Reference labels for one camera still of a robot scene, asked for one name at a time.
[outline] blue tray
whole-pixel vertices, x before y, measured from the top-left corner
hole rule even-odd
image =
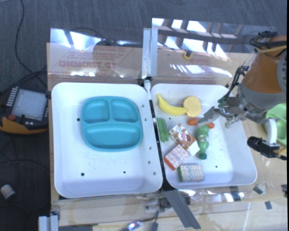
[[[143,139],[138,108],[123,97],[88,99],[81,109],[81,129],[87,145],[98,151],[131,150]]]

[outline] green bowl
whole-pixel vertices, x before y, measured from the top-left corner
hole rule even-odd
[[[268,110],[266,118],[279,118],[277,121],[277,141],[282,145],[287,146],[287,104],[281,103],[274,108]]]

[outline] banana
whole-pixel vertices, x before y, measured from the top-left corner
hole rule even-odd
[[[184,107],[176,107],[176,106],[172,106],[169,103],[167,103],[160,94],[157,95],[158,97],[158,103],[159,103],[159,107],[161,108],[162,111],[170,114],[170,115],[176,115],[176,116],[180,116],[183,115],[187,112],[187,109]]]

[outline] toy bottle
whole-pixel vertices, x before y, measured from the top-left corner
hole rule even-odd
[[[207,125],[203,125],[197,129],[197,142],[200,148],[199,158],[206,159],[206,149],[209,146],[209,127]]]

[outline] blue bowl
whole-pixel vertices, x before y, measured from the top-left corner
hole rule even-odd
[[[98,151],[131,150],[143,139],[138,108],[122,97],[88,99],[81,109],[81,129],[87,145]]]

